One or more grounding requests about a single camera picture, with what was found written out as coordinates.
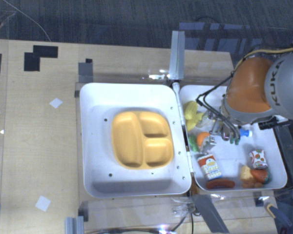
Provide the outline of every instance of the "black cable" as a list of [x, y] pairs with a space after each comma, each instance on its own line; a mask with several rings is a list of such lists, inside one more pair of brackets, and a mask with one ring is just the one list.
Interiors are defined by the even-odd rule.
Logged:
[[[182, 223], [185, 221], [187, 216], [184, 216], [181, 221], [171, 230], [174, 232]], [[111, 229], [111, 230], [105, 230], [105, 231], [99, 231], [99, 232], [91, 232], [88, 234], [122, 234], [126, 232], [147, 232], [151, 234], [158, 234], [159, 230], [158, 229]]]
[[122, 234], [126, 232], [146, 232], [151, 234], [158, 234], [158, 229], [111, 229], [111, 230], [105, 230], [105, 231], [99, 231], [99, 232], [90, 232], [87, 234]]
[[172, 232], [174, 232], [186, 219], [187, 216], [184, 216], [181, 221], [171, 230]]
[[235, 126], [226, 118], [224, 117], [220, 112], [218, 112], [216, 109], [214, 109], [212, 106], [210, 106], [207, 102], [206, 102], [206, 97], [214, 90], [216, 90], [218, 87], [220, 87], [221, 85], [223, 85], [224, 83], [226, 83], [228, 80], [230, 80], [233, 77], [234, 72], [231, 73], [231, 75], [229, 77], [227, 77], [226, 79], [224, 79], [222, 82], [220, 82], [219, 84], [217, 84], [216, 86], [212, 87], [211, 89], [209, 89], [208, 91], [206, 91], [203, 94], [200, 94], [197, 99], [196, 102], [200, 105], [205, 107], [207, 110], [211, 111], [213, 114], [215, 114], [218, 118], [220, 118], [223, 123], [228, 126], [233, 132], [235, 137], [239, 138], [239, 132], [236, 130]]
[[204, 19], [204, 18], [209, 18], [209, 19], [212, 19], [213, 21], [215, 21], [216, 23], [220, 23], [219, 20], [217, 20], [213, 17], [210, 17], [210, 16], [201, 16], [201, 17], [196, 18], [194, 21], [200, 21], [201, 19]]
[[190, 213], [190, 215], [191, 215], [191, 223], [192, 223], [192, 231], [191, 231], [191, 234], [193, 234], [193, 232], [194, 232], [193, 215], [192, 215], [192, 213]]

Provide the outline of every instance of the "cable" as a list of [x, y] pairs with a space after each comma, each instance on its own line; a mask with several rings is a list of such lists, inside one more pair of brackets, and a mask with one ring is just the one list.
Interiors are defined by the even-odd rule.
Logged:
[[217, 20], [213, 17], [210, 17], [210, 16], [200, 16], [200, 17], [196, 18], [194, 21], [200, 21], [201, 19], [204, 19], [204, 18], [209, 18], [209, 19], [212, 19], [213, 21], [215, 21], [216, 23], [220, 23], [219, 20]]
[[52, 42], [51, 41], [51, 39], [50, 39], [50, 37], [49, 37], [49, 35], [46, 33], [46, 31], [44, 30], [44, 28], [42, 28], [42, 26], [39, 24], [39, 23], [37, 23], [35, 20], [33, 20], [30, 16], [28, 16], [27, 14], [25, 14], [23, 11], [21, 11], [21, 10], [19, 10], [17, 7], [15, 7], [14, 5], [12, 5], [12, 4], [10, 4], [7, 0], [2, 0], [2, 1], [4, 1], [4, 2], [6, 2], [8, 5], [10, 5], [12, 8], [14, 8], [14, 9], [16, 9], [18, 12], [20, 12], [21, 14], [23, 14], [24, 16], [26, 16], [27, 18], [29, 18], [31, 21], [33, 21], [39, 28], [41, 28], [41, 30], [44, 32], [44, 34], [47, 36], [47, 38], [48, 38], [48, 40], [50, 41], [50, 42]]
[[192, 213], [190, 213], [190, 215], [191, 215], [191, 224], [192, 224], [192, 230], [191, 230], [191, 234], [193, 234], [193, 232], [194, 232], [194, 222], [193, 222], [193, 215], [192, 215]]
[[184, 222], [184, 220], [186, 219], [186, 217], [187, 217], [187, 215], [185, 215], [182, 219], [181, 219], [181, 221], [174, 227], [174, 228], [172, 228], [172, 232], [174, 232], [180, 225], [182, 225], [182, 223]]
[[243, 56], [243, 58], [241, 60], [239, 60], [239, 62], [237, 63], [237, 65], [234, 68], [234, 71], [237, 70], [237, 68], [241, 65], [241, 63], [249, 56], [254, 55], [256, 53], [265, 53], [265, 54], [283, 54], [283, 53], [288, 53], [288, 52], [293, 52], [293, 48], [287, 48], [287, 49], [280, 49], [280, 50], [270, 50], [270, 49], [258, 49], [258, 50], [254, 50], [251, 51], [249, 53], [247, 53], [245, 56]]
[[228, 80], [230, 80], [233, 77], [234, 72], [231, 73], [231, 75], [229, 77], [227, 77], [226, 79], [224, 79], [222, 82], [220, 82], [219, 84], [217, 84], [216, 86], [212, 87], [211, 89], [209, 89], [208, 91], [206, 91], [203, 94], [200, 94], [197, 99], [196, 102], [200, 105], [205, 107], [207, 110], [211, 111], [213, 114], [215, 114], [218, 118], [220, 118], [222, 120], [222, 122], [229, 127], [233, 133], [234, 133], [234, 137], [236, 139], [240, 138], [240, 133], [239, 131], [236, 129], [236, 127], [231, 123], [230, 120], [228, 120], [226, 117], [224, 117], [219, 111], [217, 111], [216, 109], [214, 109], [212, 106], [210, 106], [207, 102], [206, 102], [206, 97], [214, 90], [216, 90], [218, 87], [220, 87], [221, 85], [223, 85], [224, 83], [226, 83]]
[[269, 49], [269, 48], [271, 48], [271, 49], [273, 49], [273, 48], [274, 49], [287, 49], [289, 47], [291, 47], [291, 46], [289, 46], [289, 45], [287, 45], [287, 46], [276, 46], [276, 45], [273, 45], [273, 44], [259, 43], [259, 44], [253, 45], [251, 47], [251, 49], [247, 52], [247, 54], [252, 52], [252, 51], [255, 51], [256, 48], [258, 48], [258, 49]]
[[151, 234], [158, 234], [158, 229], [111, 229], [99, 232], [86, 232], [86, 234], [122, 234], [126, 232], [146, 232]]

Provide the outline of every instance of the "yellow cable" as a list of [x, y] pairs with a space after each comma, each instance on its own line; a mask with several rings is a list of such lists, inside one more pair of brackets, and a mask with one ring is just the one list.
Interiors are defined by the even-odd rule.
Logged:
[[239, 62], [237, 63], [237, 65], [234, 68], [234, 71], [237, 70], [237, 68], [241, 65], [241, 63], [245, 60], [246, 57], [249, 57], [249, 56], [254, 55], [256, 53], [283, 54], [283, 53], [292, 52], [292, 51], [293, 51], [293, 48], [280, 49], [280, 50], [269, 50], [269, 49], [254, 50], [252, 52], [249, 52], [241, 60], [239, 60]]

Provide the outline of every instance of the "yellow plastic plate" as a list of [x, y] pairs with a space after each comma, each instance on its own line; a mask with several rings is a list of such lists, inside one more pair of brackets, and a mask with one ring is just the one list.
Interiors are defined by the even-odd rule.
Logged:
[[160, 114], [148, 111], [120, 113], [113, 119], [111, 134], [115, 158], [125, 168], [159, 168], [173, 158], [170, 128]]

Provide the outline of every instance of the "light wood surface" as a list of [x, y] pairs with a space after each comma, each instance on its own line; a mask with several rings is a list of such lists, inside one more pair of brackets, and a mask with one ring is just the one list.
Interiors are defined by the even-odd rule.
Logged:
[[[24, 52], [32, 52], [33, 45], [58, 46], [59, 56], [41, 58], [40, 72], [24, 72]], [[7, 61], [8, 66], [0, 234], [63, 234], [65, 218], [76, 217], [79, 207], [74, 98], [78, 62], [93, 59], [94, 75], [147, 77], [159, 75], [160, 69], [168, 70], [170, 50], [7, 40], [0, 40], [0, 46], [5, 52], [2, 64]], [[221, 79], [232, 70], [229, 54], [186, 51], [185, 57], [185, 76], [189, 78]], [[57, 109], [49, 105], [55, 98], [63, 102]], [[35, 207], [41, 195], [51, 200], [46, 212]], [[165, 200], [161, 202], [167, 212]], [[276, 232], [264, 208], [241, 202], [235, 199], [228, 205], [215, 203], [232, 233]], [[111, 200], [92, 203], [98, 212], [114, 204]], [[151, 216], [158, 205], [139, 207]], [[135, 208], [133, 204], [120, 211], [128, 223], [133, 221]], [[117, 218], [102, 217], [107, 223]], [[195, 221], [194, 233], [209, 233], [201, 217]], [[190, 224], [185, 223], [178, 233], [190, 230]]]

